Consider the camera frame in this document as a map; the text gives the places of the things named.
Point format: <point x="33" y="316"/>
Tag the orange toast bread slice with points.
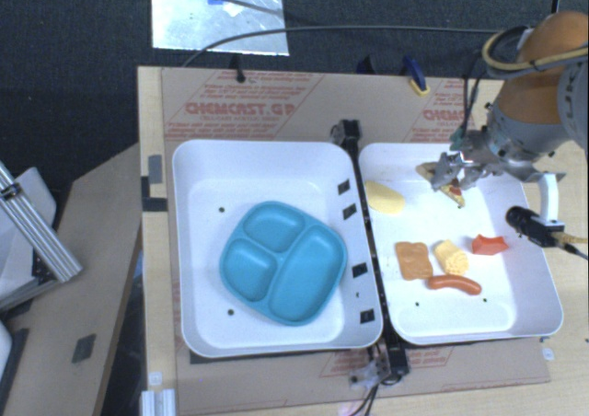
<point x="413" y="260"/>

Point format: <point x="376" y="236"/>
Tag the orange toy sausage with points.
<point x="455" y="284"/>

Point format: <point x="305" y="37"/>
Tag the toy pizza slice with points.
<point x="456" y="195"/>

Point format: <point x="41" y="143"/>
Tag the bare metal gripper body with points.
<point x="488" y="154"/>

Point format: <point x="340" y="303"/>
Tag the blue divided plate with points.
<point x="280" y="262"/>

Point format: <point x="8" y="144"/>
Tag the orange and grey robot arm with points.
<point x="529" y="83"/>

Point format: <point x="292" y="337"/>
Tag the brown cardboard board red print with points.
<point x="257" y="106"/>

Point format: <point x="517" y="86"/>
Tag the yellow toy corn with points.
<point x="451" y="257"/>

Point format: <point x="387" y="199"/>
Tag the red toy chunk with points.
<point x="488" y="245"/>

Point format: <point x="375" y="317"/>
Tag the thin black rod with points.
<point x="373" y="248"/>

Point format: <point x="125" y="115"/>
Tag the black cylinder on white bracket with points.
<point x="524" y="221"/>

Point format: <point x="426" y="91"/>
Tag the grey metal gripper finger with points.
<point x="470" y="177"/>
<point x="443" y="172"/>

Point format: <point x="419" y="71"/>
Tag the white plastic tray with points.
<point x="437" y="313"/>
<point x="257" y="165"/>

